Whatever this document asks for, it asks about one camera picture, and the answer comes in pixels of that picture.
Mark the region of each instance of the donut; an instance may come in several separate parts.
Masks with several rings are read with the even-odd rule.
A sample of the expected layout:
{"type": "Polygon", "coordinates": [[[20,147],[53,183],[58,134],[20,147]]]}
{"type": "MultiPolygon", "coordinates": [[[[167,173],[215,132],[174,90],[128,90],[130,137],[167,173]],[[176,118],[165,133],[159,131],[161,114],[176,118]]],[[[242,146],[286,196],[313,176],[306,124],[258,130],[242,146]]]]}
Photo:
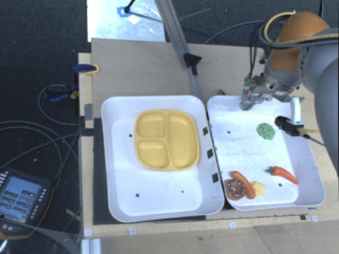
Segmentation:
{"type": "Polygon", "coordinates": [[[234,201],[245,196],[245,186],[238,179],[230,179],[225,182],[226,194],[229,199],[234,201]]]}

